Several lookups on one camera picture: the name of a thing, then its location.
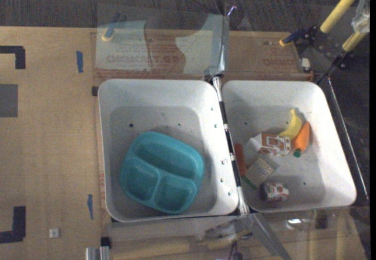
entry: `orange carrot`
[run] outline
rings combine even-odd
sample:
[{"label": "orange carrot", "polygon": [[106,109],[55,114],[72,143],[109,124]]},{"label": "orange carrot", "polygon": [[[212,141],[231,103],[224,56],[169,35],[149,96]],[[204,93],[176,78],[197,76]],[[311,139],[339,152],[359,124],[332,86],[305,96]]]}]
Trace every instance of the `orange carrot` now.
[{"label": "orange carrot", "polygon": [[246,158],[244,157],[244,150],[243,146],[240,143],[235,144],[235,156],[237,166],[239,168],[240,176],[246,176],[247,174],[247,166],[246,166]]},{"label": "orange carrot", "polygon": [[307,121],[300,129],[294,141],[294,156],[299,158],[308,147],[310,140],[310,123]]}]

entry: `blue plate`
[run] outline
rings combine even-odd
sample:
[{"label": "blue plate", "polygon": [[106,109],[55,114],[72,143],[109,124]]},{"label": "blue plate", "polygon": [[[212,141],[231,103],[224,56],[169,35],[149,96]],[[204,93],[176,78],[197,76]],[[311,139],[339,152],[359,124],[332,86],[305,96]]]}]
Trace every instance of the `blue plate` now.
[{"label": "blue plate", "polygon": [[131,144],[120,185],[133,200],[180,214],[194,201],[204,176],[202,156],[191,146],[158,132],[145,132]]}]

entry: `gray square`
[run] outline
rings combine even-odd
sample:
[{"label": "gray square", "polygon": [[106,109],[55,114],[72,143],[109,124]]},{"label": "gray square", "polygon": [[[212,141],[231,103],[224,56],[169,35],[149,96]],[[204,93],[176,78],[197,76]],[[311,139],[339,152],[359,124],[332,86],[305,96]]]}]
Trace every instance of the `gray square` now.
[{"label": "gray square", "polygon": [[0,118],[18,116],[18,85],[0,84]]}]

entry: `yellow banana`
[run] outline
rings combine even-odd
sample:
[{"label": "yellow banana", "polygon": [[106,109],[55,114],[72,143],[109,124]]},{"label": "yellow banana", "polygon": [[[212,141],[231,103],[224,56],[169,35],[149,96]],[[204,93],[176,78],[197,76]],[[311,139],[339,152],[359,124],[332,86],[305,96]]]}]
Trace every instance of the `yellow banana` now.
[{"label": "yellow banana", "polygon": [[279,134],[279,136],[287,136],[290,140],[294,139],[301,128],[301,119],[296,115],[295,109],[291,110],[291,120],[287,129]]}]

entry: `yellow rod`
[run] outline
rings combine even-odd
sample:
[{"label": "yellow rod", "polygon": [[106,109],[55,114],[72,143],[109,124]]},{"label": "yellow rod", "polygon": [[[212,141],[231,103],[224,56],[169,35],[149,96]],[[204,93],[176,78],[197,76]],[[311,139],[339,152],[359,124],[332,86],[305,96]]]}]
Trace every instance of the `yellow rod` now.
[{"label": "yellow rod", "polygon": [[325,34],[328,34],[354,1],[355,0],[340,0],[327,19],[323,22],[320,30]]},{"label": "yellow rod", "polygon": [[367,35],[367,33],[355,32],[343,43],[342,49],[346,52],[351,52]]}]

